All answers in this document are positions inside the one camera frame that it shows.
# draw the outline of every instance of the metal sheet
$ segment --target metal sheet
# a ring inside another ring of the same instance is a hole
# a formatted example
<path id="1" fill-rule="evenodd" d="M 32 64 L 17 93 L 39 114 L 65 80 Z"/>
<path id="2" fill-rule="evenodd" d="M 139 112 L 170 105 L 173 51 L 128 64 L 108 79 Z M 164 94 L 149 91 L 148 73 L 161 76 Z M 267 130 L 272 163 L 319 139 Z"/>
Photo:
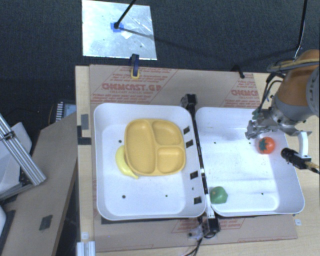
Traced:
<path id="1" fill-rule="evenodd" d="M 82 0 L 83 55 L 129 59 L 157 60 L 150 7 L 133 5 L 114 29 L 128 4 Z"/>

